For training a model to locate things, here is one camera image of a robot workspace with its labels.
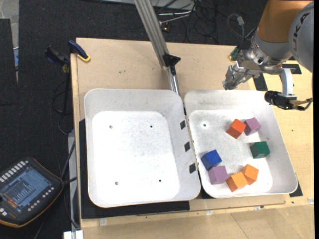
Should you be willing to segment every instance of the wooden table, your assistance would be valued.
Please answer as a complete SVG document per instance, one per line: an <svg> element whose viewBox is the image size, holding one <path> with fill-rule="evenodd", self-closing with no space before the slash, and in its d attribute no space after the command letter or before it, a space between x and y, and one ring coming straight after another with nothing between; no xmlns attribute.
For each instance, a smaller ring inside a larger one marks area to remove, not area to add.
<svg viewBox="0 0 319 239"><path fill-rule="evenodd" d="M150 42L77 38L91 56L85 63L71 55L77 164L79 121L85 118L84 96L94 88L169 89ZM180 95L194 89L223 89L233 46L168 43L176 66ZM299 100L312 96L311 74L294 75ZM279 76L264 75L269 90L282 90ZM238 89L255 89L253 80ZM100 238L314 238L313 106L305 111L274 107L289 157L303 195L236 197L190 201L190 211L81 219L85 239ZM80 198L80 179L78 179Z"/></svg>

